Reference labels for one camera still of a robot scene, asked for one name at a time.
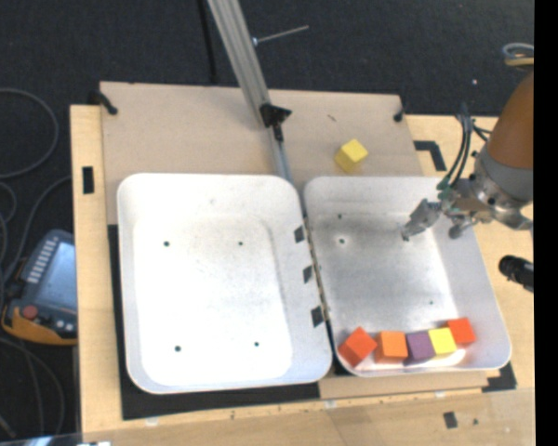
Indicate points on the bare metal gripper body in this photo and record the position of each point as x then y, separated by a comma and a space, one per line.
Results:
486, 205

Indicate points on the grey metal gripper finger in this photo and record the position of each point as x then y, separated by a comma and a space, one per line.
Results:
421, 219
461, 226

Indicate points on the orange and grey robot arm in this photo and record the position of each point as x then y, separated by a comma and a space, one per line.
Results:
514, 128

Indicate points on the white plastic tray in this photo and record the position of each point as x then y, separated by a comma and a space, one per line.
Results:
386, 277
214, 286

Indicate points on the yellow cube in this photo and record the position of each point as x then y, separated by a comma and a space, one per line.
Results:
351, 156
442, 341

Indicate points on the red cube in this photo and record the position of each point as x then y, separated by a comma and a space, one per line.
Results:
461, 331
357, 347

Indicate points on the purple cube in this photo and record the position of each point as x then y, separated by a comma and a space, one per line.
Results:
420, 346

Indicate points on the orange cube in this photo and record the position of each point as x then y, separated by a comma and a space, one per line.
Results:
391, 346

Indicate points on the brown cardboard board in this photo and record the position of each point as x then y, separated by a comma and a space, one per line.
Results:
190, 128

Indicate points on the black cylinder on white bracket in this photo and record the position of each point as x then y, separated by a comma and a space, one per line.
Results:
516, 270

